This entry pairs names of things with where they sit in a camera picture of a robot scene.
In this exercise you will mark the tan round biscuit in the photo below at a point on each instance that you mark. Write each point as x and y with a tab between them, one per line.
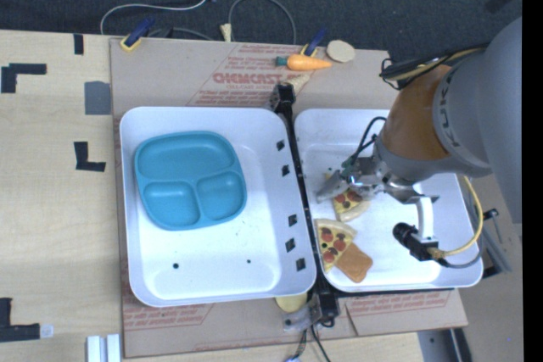
340	51

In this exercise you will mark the blue divided plate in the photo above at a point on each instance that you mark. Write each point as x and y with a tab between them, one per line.
186	178

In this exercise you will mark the toy pizza slice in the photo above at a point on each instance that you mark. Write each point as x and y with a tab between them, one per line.
350	205
333	239

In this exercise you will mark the black cylinder on white bracket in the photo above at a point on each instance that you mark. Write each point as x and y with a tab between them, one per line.
413	239

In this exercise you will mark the brown toast slice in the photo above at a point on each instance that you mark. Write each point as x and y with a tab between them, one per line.
355	265

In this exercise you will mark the orange carrot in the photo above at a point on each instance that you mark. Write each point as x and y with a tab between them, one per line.
305	62

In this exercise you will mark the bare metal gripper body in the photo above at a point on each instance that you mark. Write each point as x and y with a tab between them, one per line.
371	174

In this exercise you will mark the white plastic tray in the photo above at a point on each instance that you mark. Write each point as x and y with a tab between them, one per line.
237	267
394	267

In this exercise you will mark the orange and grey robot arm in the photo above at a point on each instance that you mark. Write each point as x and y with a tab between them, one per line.
466	114

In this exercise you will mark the brown cardboard board, red print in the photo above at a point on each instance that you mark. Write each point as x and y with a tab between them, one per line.
169	68

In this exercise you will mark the pale yellow toy food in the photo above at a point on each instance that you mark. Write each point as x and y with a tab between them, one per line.
292	302

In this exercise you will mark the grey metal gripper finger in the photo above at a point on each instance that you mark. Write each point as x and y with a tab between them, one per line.
331	188
361	191

